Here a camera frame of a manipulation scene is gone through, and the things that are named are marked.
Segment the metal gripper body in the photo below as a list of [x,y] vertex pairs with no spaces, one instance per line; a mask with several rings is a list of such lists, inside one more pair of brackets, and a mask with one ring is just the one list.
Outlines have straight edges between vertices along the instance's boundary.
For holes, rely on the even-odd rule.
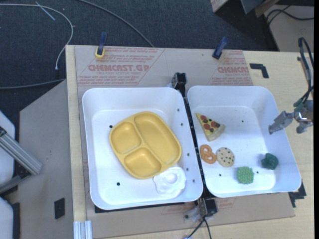
[[314,119],[314,104],[313,100],[302,101],[298,100],[295,103],[295,119],[296,120],[313,120]]

